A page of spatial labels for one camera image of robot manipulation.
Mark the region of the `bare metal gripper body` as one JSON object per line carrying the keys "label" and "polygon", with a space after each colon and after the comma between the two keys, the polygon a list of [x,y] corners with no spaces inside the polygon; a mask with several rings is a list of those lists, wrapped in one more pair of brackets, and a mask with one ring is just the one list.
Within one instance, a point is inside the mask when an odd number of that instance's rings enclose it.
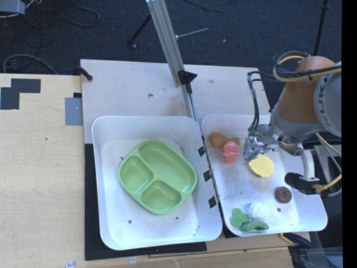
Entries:
{"label": "bare metal gripper body", "polygon": [[284,133],[275,125],[259,125],[254,133],[254,147],[268,146],[270,151],[283,150],[292,156],[300,156],[303,149],[299,147],[300,140]]}

